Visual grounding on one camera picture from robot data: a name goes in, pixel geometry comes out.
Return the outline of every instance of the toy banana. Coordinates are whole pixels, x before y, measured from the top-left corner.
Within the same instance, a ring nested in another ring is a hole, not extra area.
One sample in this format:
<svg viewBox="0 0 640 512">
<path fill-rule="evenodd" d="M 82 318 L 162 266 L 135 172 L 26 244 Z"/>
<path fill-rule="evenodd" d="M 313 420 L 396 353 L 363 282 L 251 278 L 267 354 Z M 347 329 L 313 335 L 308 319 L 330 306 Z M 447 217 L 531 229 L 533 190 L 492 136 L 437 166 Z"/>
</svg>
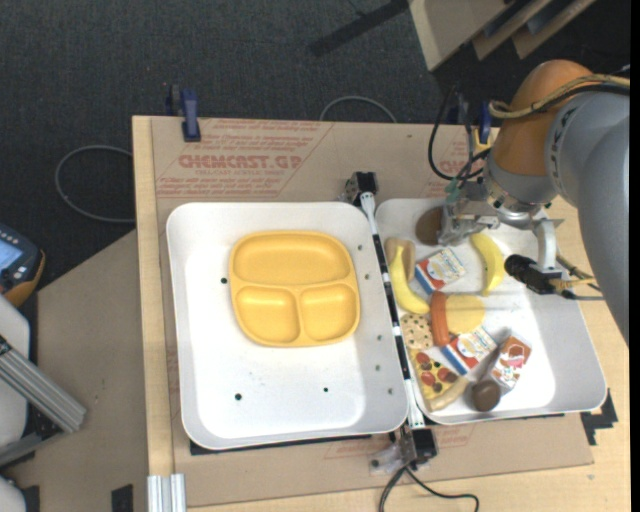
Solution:
<svg viewBox="0 0 640 512">
<path fill-rule="evenodd" d="M 504 258 L 498 245 L 484 233 L 474 233 L 469 237 L 484 261 L 484 288 L 482 295 L 486 297 L 504 279 Z"/>
<path fill-rule="evenodd" d="M 411 313 L 424 315 L 429 312 L 429 304 L 427 301 L 409 288 L 407 276 L 402 264 L 402 252 L 404 247 L 398 245 L 396 253 L 389 265 L 389 277 L 391 278 L 391 286 L 396 297 L 396 301 L 401 308 Z"/>
</svg>

